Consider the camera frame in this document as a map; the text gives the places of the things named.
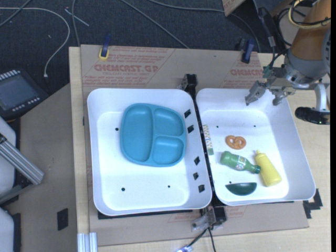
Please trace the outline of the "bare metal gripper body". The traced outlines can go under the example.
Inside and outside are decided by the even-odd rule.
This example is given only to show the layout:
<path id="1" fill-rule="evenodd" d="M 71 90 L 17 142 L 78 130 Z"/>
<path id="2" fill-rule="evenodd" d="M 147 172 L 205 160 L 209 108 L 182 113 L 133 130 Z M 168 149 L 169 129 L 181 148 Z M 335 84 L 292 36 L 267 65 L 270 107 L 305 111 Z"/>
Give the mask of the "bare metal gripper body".
<path id="1" fill-rule="evenodd" d="M 318 77 L 305 76 L 291 66 L 265 67 L 266 87 L 276 91 L 310 90 Z"/>

